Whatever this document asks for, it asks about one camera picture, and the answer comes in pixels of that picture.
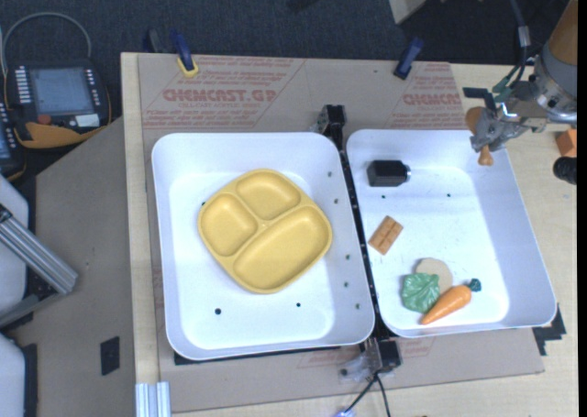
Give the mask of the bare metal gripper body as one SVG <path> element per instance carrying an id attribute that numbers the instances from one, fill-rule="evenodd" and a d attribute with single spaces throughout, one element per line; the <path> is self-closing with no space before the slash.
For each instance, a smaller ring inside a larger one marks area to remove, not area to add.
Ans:
<path id="1" fill-rule="evenodd" d="M 519 82 L 502 102 L 506 121 L 541 131 L 546 124 L 577 124 L 577 101 L 556 84 Z"/>

